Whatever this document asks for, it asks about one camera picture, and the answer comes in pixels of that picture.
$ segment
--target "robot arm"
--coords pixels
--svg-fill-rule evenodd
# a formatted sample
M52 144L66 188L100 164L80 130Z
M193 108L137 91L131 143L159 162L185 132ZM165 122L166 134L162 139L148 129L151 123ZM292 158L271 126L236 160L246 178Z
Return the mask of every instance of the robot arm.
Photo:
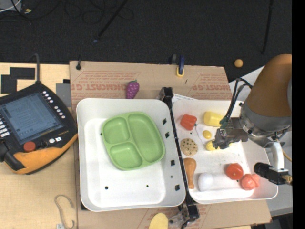
M251 87L239 118L230 118L230 108L233 108L237 99L233 95L228 113L220 122L222 126L213 141L215 148L223 149L232 142L246 142L250 138L263 148L271 148L274 166L257 163L254 171L278 185L292 185L292 178L288 170L284 169L283 143L276 140L277 133L284 133L292 124L291 79L292 55L280 54L272 58Z

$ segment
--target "orange ball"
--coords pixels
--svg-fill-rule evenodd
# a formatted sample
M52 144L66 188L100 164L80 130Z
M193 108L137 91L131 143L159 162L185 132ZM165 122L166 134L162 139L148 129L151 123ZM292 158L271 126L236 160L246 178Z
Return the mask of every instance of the orange ball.
M234 62L234 65L235 65L235 67L237 67L237 68L242 67L243 64L244 64L244 62L243 62L241 59L237 59L237 60L235 60L235 62Z

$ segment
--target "white tray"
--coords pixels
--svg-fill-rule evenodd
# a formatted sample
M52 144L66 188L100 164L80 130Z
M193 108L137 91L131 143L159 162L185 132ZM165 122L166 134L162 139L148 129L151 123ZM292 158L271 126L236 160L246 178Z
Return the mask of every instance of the white tray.
M165 155L161 161L144 168L119 170L103 144L102 124L108 118L133 111L142 111L154 120L163 137ZM78 103L76 112L81 201L87 209L172 207L183 203L183 176L169 108L164 102L87 98Z
M240 101L235 103L231 117L239 117L241 109L239 103ZM245 174L253 174L253 167L257 162L269 164L266 151L262 147L248 140L247 142L233 143L226 149L215 151L205 149L205 144L214 139L217 127L204 125L204 113L212 111L224 116L229 105L230 101L208 100L178 100L173 104L173 115L179 143L184 138L191 138L198 144L198 152L192 156L196 160L197 167L193 176L195 188L190 189L190 195L200 204L274 198L277 195L278 187L267 179L261 177L260 187L246 191L241 188L237 181L231 180L224 173L225 167L229 163L239 163ZM180 121L184 114L196 116L196 124L202 124L204 130L209 130L212 133L212 138L203 143L199 139L195 127L192 131L187 131L182 127ZM186 158L188 156L182 153L182 157ZM212 173L214 177L214 183L207 191L200 191L198 188L198 177L203 172Z

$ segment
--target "toy cookie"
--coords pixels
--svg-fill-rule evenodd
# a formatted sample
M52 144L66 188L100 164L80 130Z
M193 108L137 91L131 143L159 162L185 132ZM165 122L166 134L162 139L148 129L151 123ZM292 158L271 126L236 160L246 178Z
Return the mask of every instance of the toy cookie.
M181 151L187 156L194 156L198 152L198 145L190 138L185 138L180 143Z

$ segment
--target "orange handle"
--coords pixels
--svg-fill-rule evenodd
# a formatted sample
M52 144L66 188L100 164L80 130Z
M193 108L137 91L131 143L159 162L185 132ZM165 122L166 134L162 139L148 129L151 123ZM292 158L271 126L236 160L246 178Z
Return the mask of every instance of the orange handle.
M196 160L193 158L185 158L183 161L189 188L194 189L195 185L193 183L193 176L197 166Z

